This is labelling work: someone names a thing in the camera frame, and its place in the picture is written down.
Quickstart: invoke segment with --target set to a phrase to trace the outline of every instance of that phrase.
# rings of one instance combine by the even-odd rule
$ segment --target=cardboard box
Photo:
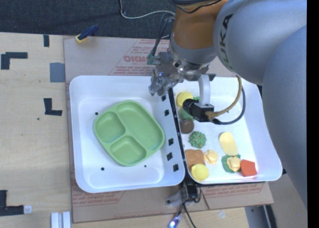
[[[155,40],[111,37],[89,37],[82,44],[75,37],[64,37],[65,79],[71,167],[72,217],[74,223],[174,214],[177,207],[168,206],[166,197],[179,191],[179,186],[91,194],[82,191],[75,181],[69,84],[80,75],[150,76],[153,66],[147,55]],[[157,51],[166,51],[168,40],[162,40]],[[218,59],[209,73],[234,76]],[[199,203],[188,205],[189,211],[216,210],[273,203],[267,182],[201,187]]]

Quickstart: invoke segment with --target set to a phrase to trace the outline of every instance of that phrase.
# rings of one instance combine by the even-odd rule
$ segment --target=black carpet
[[[167,0],[122,0],[126,16],[175,8]],[[0,0],[0,32],[78,35],[98,25],[96,36],[156,38],[162,14],[120,15],[119,0]]]

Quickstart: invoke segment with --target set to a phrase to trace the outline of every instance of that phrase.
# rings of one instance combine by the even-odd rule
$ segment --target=tan tube
[[[185,49],[201,49],[213,46],[213,29],[217,15],[228,0],[202,7],[194,13],[176,11],[172,37],[177,45]],[[195,7],[185,8],[191,11]]]

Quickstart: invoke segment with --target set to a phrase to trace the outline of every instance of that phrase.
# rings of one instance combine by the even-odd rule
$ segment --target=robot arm
[[[271,139],[307,207],[307,0],[168,1],[178,9],[150,93],[198,80],[215,57],[262,86]]]

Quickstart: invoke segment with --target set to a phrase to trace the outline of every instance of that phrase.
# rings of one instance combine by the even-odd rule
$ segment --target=table surface
[[[50,227],[50,214],[72,211],[64,82],[50,81],[50,64],[64,63],[63,36],[0,33],[0,53],[27,52],[0,70],[0,190],[7,206],[31,205],[32,213],[0,217],[0,227]],[[45,115],[44,98],[62,115]],[[191,212],[197,227],[248,228],[245,208]],[[72,224],[73,228],[167,227],[173,215]],[[183,214],[179,228],[192,227]]]

